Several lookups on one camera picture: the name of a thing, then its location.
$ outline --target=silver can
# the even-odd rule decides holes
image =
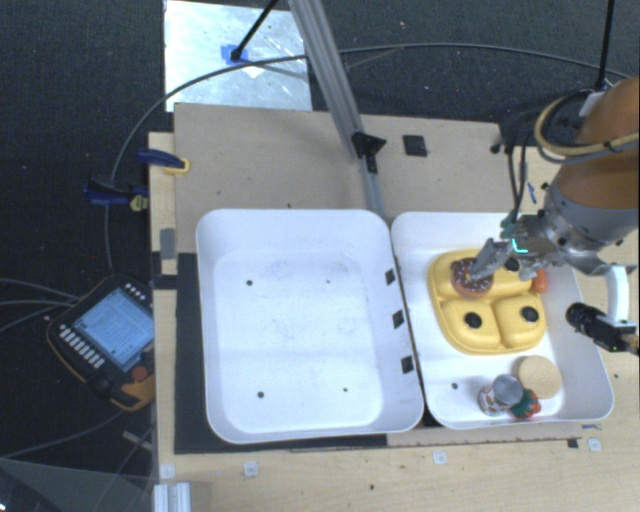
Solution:
[[[513,375],[498,375],[492,384],[478,393],[478,404],[482,412],[496,416],[522,400],[522,384]]]

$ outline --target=chocolate donut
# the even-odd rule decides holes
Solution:
[[[453,289],[466,299],[484,297],[493,286],[493,275],[473,280],[469,275],[475,258],[462,258],[451,264],[451,284]]]

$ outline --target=wooden table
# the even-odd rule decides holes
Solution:
[[[242,122],[234,122],[236,117],[252,115],[251,111],[244,109],[206,108],[213,109],[209,110],[209,114],[215,114],[220,126],[231,132],[230,140],[239,136],[242,130]],[[260,115],[269,117],[265,112]],[[333,127],[326,114],[274,111],[274,130],[288,115],[310,116],[306,118],[311,123],[309,130],[318,129],[320,139],[332,140]],[[490,194],[492,190],[506,190],[504,187],[508,186],[508,181],[504,157],[490,155],[488,152],[488,146],[493,142],[491,139],[497,136],[495,126],[372,116],[364,116],[363,119],[373,135],[389,137],[391,134],[391,149],[383,149],[379,158],[381,188],[390,217],[410,209],[492,211],[493,206],[493,211],[501,211],[503,208],[504,198],[496,197],[493,201],[474,204],[469,198],[461,202],[459,197],[451,193],[451,190],[455,190],[455,181],[459,176],[480,172],[485,174],[474,179],[495,183],[493,189],[483,188],[484,194]],[[394,164],[396,150],[393,149],[393,144],[397,145],[398,140],[395,135],[411,132],[428,134],[427,146],[432,150],[428,158],[432,159],[433,168],[440,170],[436,177],[432,177],[432,186],[428,191],[413,183],[416,179],[424,179],[424,176],[417,176],[406,165]],[[259,134],[249,135],[251,136],[258,137]],[[174,134],[150,134],[152,147],[173,151],[174,144]],[[288,151],[297,151],[295,144],[289,144],[288,148]],[[340,156],[338,142],[335,142],[335,148],[336,151],[331,154],[323,154],[320,150],[313,155],[307,154],[304,157],[307,165],[309,159],[317,160],[320,168],[326,165],[323,159],[340,160],[343,157]],[[273,148],[273,151],[285,150]],[[233,151],[230,153],[221,157],[227,160],[217,162],[222,182],[244,179],[242,173],[234,175],[231,172],[233,169],[230,169],[240,157],[259,161],[282,156],[243,156],[234,155]],[[298,156],[289,155],[287,158],[295,161]],[[556,170],[533,151],[530,152],[530,181],[534,185],[551,181]],[[164,173],[159,167],[152,166],[150,169],[151,239],[154,252],[161,249],[161,231],[176,227],[176,180],[179,179],[180,177]],[[353,179],[351,183],[358,187]],[[441,190],[438,189],[438,183],[442,184]],[[253,186],[249,183],[245,185],[247,190]],[[264,189],[268,186],[268,183],[261,183],[255,192],[248,190],[247,194],[259,193],[261,187]],[[219,194],[222,197],[218,201],[222,206],[233,206],[238,202],[238,197],[233,194],[237,194],[238,190],[242,191],[242,186],[234,190],[229,197],[225,197],[224,193]],[[314,201],[318,193],[316,191],[309,201]],[[345,201],[348,204],[343,207],[351,204],[357,206],[358,201],[363,200],[357,191],[350,192],[345,197],[347,196]],[[536,207],[532,204],[525,205],[525,211],[532,211],[533,208]],[[635,233],[621,247],[604,251],[603,258],[607,261],[637,263],[637,255]],[[172,251],[162,254],[163,274],[176,273],[174,256]],[[582,276],[578,276],[578,279],[585,302],[606,310],[604,281]],[[603,359],[615,395],[614,410],[609,417],[589,429],[583,429],[577,423],[569,426],[568,432],[578,432],[577,437],[580,437],[577,449],[568,446],[566,437],[576,436],[563,436],[563,432],[567,432],[565,426],[564,431],[552,428],[548,435],[551,440],[542,439],[544,436],[531,437],[537,439],[536,442],[505,442],[515,441],[517,435],[511,439],[508,435],[490,435],[486,431],[474,436],[473,432],[460,434],[448,429],[435,429],[440,432],[432,437],[432,442],[427,442],[428,446],[295,453],[280,450],[242,454],[175,455],[175,309],[175,290],[154,291],[158,461],[161,477],[164,476],[163,482],[191,482],[192,510],[626,512],[634,509],[634,504],[637,506],[640,503],[640,491],[636,482],[640,474],[638,358],[630,354],[614,355],[604,351]],[[631,279],[630,318],[638,321],[637,272]],[[599,451],[590,449],[589,438],[599,441]],[[441,455],[438,452],[444,452],[446,463],[436,464],[436,459]],[[245,476],[243,467],[246,462],[258,463],[257,476]]]

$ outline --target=empty white tray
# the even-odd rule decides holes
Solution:
[[[542,294],[547,332],[531,350],[470,356],[452,347],[438,327],[427,289],[429,265],[443,252],[480,249],[487,238],[499,235],[505,215],[411,212],[397,217],[391,228],[429,411],[452,429],[518,423],[508,413],[483,414],[477,395],[499,374],[510,373],[519,358],[538,354],[560,369],[563,387],[554,398],[541,401],[542,411],[527,423],[602,419],[613,408],[613,391],[598,347],[564,318],[567,308],[581,301],[570,267],[547,270],[549,288]]]
[[[206,410],[237,444],[400,432],[424,410],[390,233],[363,210],[215,210],[196,230]]]

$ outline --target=yellow plate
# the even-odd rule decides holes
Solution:
[[[475,257],[477,249],[440,255],[429,267],[429,294],[445,338],[461,352],[496,355],[535,347],[547,329],[542,301],[531,281],[520,281],[518,272],[504,267],[493,276],[491,290],[471,300],[453,289],[451,264]]]

